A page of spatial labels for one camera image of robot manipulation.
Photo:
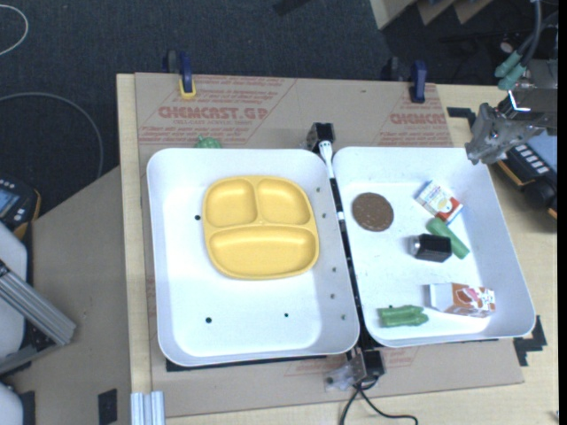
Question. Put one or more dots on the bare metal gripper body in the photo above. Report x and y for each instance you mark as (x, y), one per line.
(540, 100)

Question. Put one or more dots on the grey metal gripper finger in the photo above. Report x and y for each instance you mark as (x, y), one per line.
(483, 126)
(505, 142)

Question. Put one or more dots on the small white and red carton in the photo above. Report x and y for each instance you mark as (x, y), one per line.
(438, 202)

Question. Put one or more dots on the green cylinder bottle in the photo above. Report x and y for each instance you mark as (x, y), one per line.
(458, 244)

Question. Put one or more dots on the black box with silver end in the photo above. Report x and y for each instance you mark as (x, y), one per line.
(432, 248)

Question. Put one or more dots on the brown round biscuit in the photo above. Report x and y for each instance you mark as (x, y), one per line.
(373, 212)

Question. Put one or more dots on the white and orange carton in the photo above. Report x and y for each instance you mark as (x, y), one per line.
(465, 301)

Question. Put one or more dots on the thin black and white rod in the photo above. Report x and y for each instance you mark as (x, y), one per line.
(340, 213)

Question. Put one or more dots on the white plastic tray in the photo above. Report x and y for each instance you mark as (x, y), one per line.
(398, 272)
(248, 317)

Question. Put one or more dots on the green asparagus bunch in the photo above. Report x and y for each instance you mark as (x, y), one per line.
(401, 317)

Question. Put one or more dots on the brown cardboard board red print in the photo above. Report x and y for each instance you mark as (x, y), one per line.
(274, 104)

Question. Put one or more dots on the yellow divided plate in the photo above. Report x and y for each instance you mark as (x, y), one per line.
(261, 246)

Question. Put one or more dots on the green toy vegetable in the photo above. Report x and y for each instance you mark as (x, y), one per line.
(207, 142)

